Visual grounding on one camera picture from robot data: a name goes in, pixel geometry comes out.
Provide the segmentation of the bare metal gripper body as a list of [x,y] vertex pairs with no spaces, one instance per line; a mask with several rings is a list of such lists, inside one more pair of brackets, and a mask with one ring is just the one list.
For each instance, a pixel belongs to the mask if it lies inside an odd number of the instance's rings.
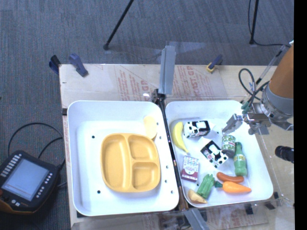
[[288,122],[292,114],[285,113],[271,104],[253,103],[250,110],[243,112],[243,120],[249,125],[250,135],[268,135],[271,126],[285,131],[293,131],[294,125]]

